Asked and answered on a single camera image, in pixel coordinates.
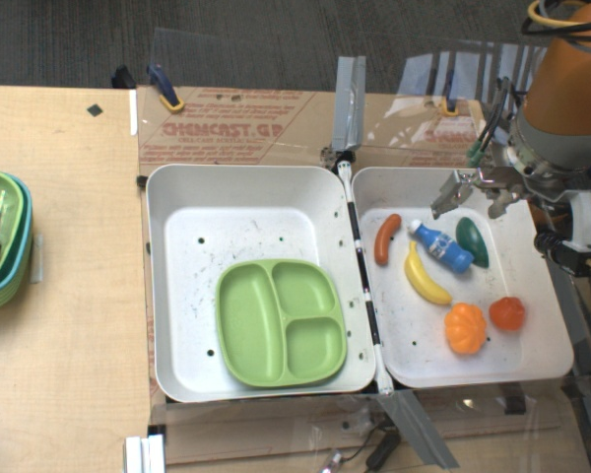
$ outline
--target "stacked bowls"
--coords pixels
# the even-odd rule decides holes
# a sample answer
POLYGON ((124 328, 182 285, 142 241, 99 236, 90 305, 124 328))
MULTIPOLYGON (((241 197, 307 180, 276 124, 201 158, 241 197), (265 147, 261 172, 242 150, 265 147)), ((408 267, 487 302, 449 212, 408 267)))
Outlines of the stacked bowls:
POLYGON ((33 243, 31 193, 17 177, 0 172, 0 306, 18 291, 33 243))

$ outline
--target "toy orange vegetable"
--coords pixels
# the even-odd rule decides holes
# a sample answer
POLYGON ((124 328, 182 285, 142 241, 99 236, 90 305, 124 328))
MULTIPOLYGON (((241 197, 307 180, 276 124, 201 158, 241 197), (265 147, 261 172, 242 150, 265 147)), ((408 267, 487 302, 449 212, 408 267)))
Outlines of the toy orange vegetable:
POLYGON ((506 331, 518 331, 525 321, 525 306, 518 298, 506 296, 489 308, 492 324, 506 331))
POLYGON ((401 216, 391 214, 378 229, 374 240, 374 261, 377 264, 387 264, 390 239, 401 227, 401 222, 401 216))
POLYGON ((458 354, 475 354, 486 342, 486 320, 475 304, 455 304, 444 325, 449 346, 458 354))

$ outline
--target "white bottle cap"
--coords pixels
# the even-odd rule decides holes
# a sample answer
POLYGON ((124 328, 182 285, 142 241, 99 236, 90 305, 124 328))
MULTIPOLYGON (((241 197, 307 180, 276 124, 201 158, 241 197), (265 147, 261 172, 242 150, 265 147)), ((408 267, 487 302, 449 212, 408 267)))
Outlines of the white bottle cap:
POLYGON ((409 226, 410 233, 415 233, 422 223, 423 221, 421 221, 420 219, 415 219, 414 221, 412 221, 409 226))

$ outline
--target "transparent plastic sheet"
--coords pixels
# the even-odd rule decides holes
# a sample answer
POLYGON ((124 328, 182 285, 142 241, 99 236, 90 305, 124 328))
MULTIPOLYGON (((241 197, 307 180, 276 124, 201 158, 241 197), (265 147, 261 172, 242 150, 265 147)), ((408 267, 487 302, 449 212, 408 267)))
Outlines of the transparent plastic sheet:
MULTIPOLYGON (((364 142, 356 168, 464 166, 464 153, 492 101, 494 79, 508 75, 525 91, 545 52, 542 47, 425 39, 423 53, 408 57, 402 37, 376 39, 385 42, 385 57, 368 55, 366 47, 346 54, 364 54, 367 65, 364 142), (440 109, 451 65, 457 73, 451 96, 459 108, 452 118, 440 109)), ((164 67, 186 108, 170 114, 155 86, 141 88, 140 173, 148 175, 168 163, 322 166, 321 151, 332 136, 337 58, 290 47, 307 58, 310 70, 294 70, 280 47, 268 43, 157 29, 151 61, 164 67)), ((150 297, 148 256, 145 263, 150 297)), ((319 471, 332 450, 345 456, 358 451, 368 430, 384 417, 375 388, 318 397, 173 402, 153 373, 151 304, 148 326, 150 424, 154 431, 166 429, 172 471, 319 471)), ((559 384, 528 382, 514 396, 498 384, 414 392, 458 460, 459 471, 588 471, 589 445, 578 429, 583 417, 573 410, 573 403, 583 399, 582 390, 562 388, 579 388, 582 381, 566 377, 559 384), (556 450, 557 440, 569 445, 556 450)), ((591 393, 591 381, 586 390, 591 393)), ((341 470, 363 471, 382 436, 376 431, 341 470)), ((406 441, 389 464, 441 470, 425 465, 406 441)))

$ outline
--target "robotic arm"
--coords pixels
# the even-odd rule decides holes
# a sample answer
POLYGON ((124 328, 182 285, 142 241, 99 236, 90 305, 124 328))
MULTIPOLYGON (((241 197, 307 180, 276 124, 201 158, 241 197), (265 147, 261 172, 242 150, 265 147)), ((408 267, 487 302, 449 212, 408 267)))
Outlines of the robotic arm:
POLYGON ((433 217, 458 207, 474 188, 483 190, 497 218, 521 199, 550 210, 568 204, 571 236, 540 232, 536 248, 565 271, 591 274, 591 0, 537 0, 522 32, 553 40, 522 99, 500 80, 485 130, 469 150, 468 169, 456 170, 431 204, 433 217), (565 21, 551 19, 562 4, 579 8, 565 21), (518 109, 507 120, 506 146, 492 141, 505 97, 518 109))

